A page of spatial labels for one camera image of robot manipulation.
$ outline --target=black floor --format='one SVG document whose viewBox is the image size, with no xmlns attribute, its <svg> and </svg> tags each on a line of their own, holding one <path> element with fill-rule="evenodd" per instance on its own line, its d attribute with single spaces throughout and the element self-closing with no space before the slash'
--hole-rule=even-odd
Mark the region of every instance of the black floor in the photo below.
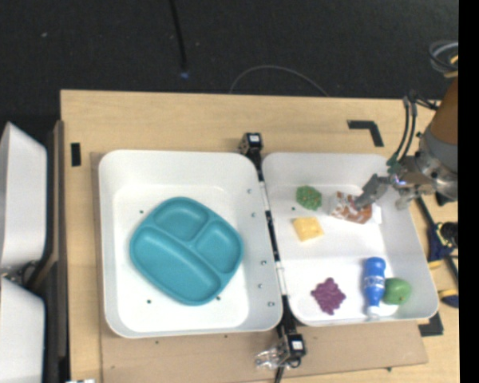
<svg viewBox="0 0 479 383">
<path fill-rule="evenodd" d="M 0 0 L 0 136 L 43 141 L 60 89 L 227 93 L 259 65 L 331 97 L 439 98 L 428 47 L 458 21 L 459 0 Z M 233 92 L 323 95 L 281 69 Z"/>
</svg>

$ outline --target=wooden table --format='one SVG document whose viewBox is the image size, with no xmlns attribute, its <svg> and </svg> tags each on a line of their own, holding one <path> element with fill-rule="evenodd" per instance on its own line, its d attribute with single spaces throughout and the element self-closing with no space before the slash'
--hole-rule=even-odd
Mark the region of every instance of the wooden table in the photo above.
<svg viewBox="0 0 479 383">
<path fill-rule="evenodd" d="M 418 118 L 418 130 L 424 131 L 433 114 L 423 109 Z M 372 120 L 381 133 L 383 147 L 376 147 L 368 130 L 351 130 L 349 120 Z M 95 378 L 97 381 L 138 381 L 127 380 L 141 366 L 138 358 L 124 355 L 124 364 L 107 364 L 109 352 L 104 353 L 104 347 L 118 345 L 127 353 L 131 349 L 130 340 L 107 336 L 101 322 L 100 294 L 97 281 L 97 255 L 94 242 L 95 226 L 93 216 L 93 183 L 91 178 L 91 153 L 104 154 L 114 149 L 159 149 L 181 151 L 212 151 L 234 152 L 242 135 L 246 132 L 261 132 L 264 140 L 263 154 L 271 152 L 355 152 L 377 153 L 387 158 L 398 146 L 402 136 L 404 111 L 400 100 L 366 100 L 344 98 L 314 98 L 314 97 L 262 97 L 234 96 L 211 94 L 179 94 L 179 93 L 122 93 L 71 91 L 61 92 L 61 126 L 63 139 L 61 142 L 63 154 L 63 206 L 65 228 L 65 247 L 67 250 L 68 272 L 68 312 L 69 312 L 69 359 L 71 378 L 74 380 Z M 75 160 L 75 146 L 79 146 L 80 163 Z M 426 203 L 436 222 L 456 221 L 457 203 L 438 207 L 433 197 L 426 197 Z M 415 225 L 418 229 L 424 248 L 426 242 L 426 223 L 413 203 L 410 207 Z M 455 287 L 452 275 L 446 265 L 433 270 L 433 276 L 438 290 Z M 408 334 L 411 347 L 423 342 L 422 353 L 405 353 L 397 359 L 379 353 L 387 365 L 400 365 L 388 372 L 376 365 L 375 359 L 361 349 L 352 353 L 338 353 L 334 347 L 341 346 L 341 336 L 350 336 L 355 329 L 349 326 L 348 334 L 337 327 L 327 332 L 329 341 L 316 348 L 327 347 L 329 352 L 323 352 L 322 362 L 329 362 L 326 374 L 319 376 L 299 376 L 289 372 L 287 377 L 294 377 L 295 383 L 311 382 L 443 382 L 459 381 L 459 313 L 457 309 L 440 304 L 439 314 L 445 332 L 442 336 L 420 338 L 416 322 L 403 322 L 401 330 Z M 389 326 L 398 334 L 397 326 Z M 360 335 L 366 329 L 357 329 Z M 215 345 L 216 356 L 220 362 L 227 356 L 238 356 L 244 350 L 245 342 L 253 342 L 257 338 L 242 341 L 242 337 L 230 337 L 228 341 L 220 337 L 189 338 L 185 346 L 190 351 L 198 352 L 202 344 L 207 347 Z M 175 371 L 166 369 L 164 365 L 177 365 L 178 347 L 184 343 L 181 340 L 165 338 L 151 340 L 153 345 L 166 344 L 173 354 L 164 358 L 157 365 L 153 374 L 156 381 L 172 381 Z M 397 338 L 392 344 L 399 346 Z M 273 381 L 272 372 L 252 374 L 244 372 L 244 365 L 232 366 L 224 372 L 223 363 L 205 364 L 206 357 L 194 357 L 187 353 L 187 360 L 194 359 L 196 374 L 200 368 L 208 371 L 202 378 L 208 381 Z M 307 368 L 310 371 L 313 363 L 319 359 L 309 358 Z M 119 369 L 124 372 L 121 377 Z M 305 372 L 302 366 L 299 373 Z"/>
</svg>

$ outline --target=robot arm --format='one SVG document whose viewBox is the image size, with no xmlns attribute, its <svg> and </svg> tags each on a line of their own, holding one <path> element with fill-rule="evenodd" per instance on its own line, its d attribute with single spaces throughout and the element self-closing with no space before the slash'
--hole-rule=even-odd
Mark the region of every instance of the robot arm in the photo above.
<svg viewBox="0 0 479 383">
<path fill-rule="evenodd" d="M 455 77 L 430 125 L 420 136 L 418 150 L 413 156 L 406 155 L 410 142 L 399 160 L 400 149 L 397 150 L 388 163 L 388 176 L 371 176 L 355 201 L 357 208 L 382 197 L 389 186 L 399 192 L 396 203 L 399 209 L 408 207 L 412 199 L 433 193 L 440 205 L 457 200 L 457 97 L 458 77 Z M 414 126 L 416 99 L 405 98 L 405 106 L 412 109 Z"/>
</svg>

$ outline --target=wooden tabletop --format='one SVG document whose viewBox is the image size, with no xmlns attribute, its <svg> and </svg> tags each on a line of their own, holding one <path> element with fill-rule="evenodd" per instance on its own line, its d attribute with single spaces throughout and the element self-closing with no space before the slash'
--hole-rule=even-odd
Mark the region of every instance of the wooden tabletop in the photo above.
<svg viewBox="0 0 479 383">
<path fill-rule="evenodd" d="M 418 131 L 423 132 L 432 117 L 431 111 L 420 111 Z M 349 120 L 373 121 L 384 146 L 374 145 L 369 130 L 350 129 Z M 112 378 L 113 369 L 120 366 L 111 365 L 108 374 L 103 367 L 105 338 L 97 281 L 91 154 L 119 148 L 234 152 L 244 133 L 261 132 L 263 154 L 353 152 L 388 158 L 401 139 L 404 111 L 400 100 L 65 90 L 61 92 L 61 121 L 71 378 L 109 383 L 120 380 Z M 80 148 L 80 163 L 73 158 L 75 144 Z M 425 201 L 436 222 L 457 221 L 457 203 L 439 207 L 433 197 Z M 426 222 L 414 203 L 410 210 L 426 249 Z M 432 273 L 438 290 L 456 286 L 446 265 Z M 422 339 L 427 361 L 396 367 L 391 372 L 359 371 L 366 367 L 346 361 L 342 369 L 331 369 L 333 373 L 299 376 L 291 381 L 459 381 L 459 313 L 441 303 L 439 314 L 443 335 Z M 135 369 L 133 364 L 130 359 L 130 369 L 126 368 L 130 373 Z M 273 381 L 269 376 L 259 374 L 251 381 Z"/>
</svg>

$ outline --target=blue object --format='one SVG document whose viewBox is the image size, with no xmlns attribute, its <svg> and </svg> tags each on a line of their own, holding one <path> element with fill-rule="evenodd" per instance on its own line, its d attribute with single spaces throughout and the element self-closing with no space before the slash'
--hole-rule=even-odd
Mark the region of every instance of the blue object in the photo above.
<svg viewBox="0 0 479 383">
<path fill-rule="evenodd" d="M 384 259 L 371 257 L 364 262 L 364 295 L 367 300 L 366 313 L 370 318 L 379 316 L 380 301 L 385 294 L 385 269 Z"/>
<path fill-rule="evenodd" d="M 229 283 L 243 259 L 243 240 L 227 221 L 194 199 L 155 208 L 129 244 L 135 267 L 186 305 L 203 305 Z"/>
</svg>

